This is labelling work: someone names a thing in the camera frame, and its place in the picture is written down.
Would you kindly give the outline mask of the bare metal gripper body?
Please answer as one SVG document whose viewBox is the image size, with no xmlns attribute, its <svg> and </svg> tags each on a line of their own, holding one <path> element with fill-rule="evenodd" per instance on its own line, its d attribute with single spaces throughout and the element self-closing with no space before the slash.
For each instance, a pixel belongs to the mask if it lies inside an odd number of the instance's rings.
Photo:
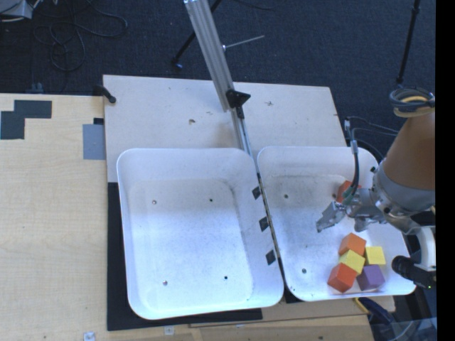
<svg viewBox="0 0 455 341">
<path fill-rule="evenodd" d="M 403 207 L 381 189 L 358 188 L 355 194 L 345 197 L 346 214 L 355 219 L 357 216 L 369 217 L 369 224 L 390 224 L 405 235 L 417 235 L 420 225 L 412 219 L 416 210 Z"/>
</svg>

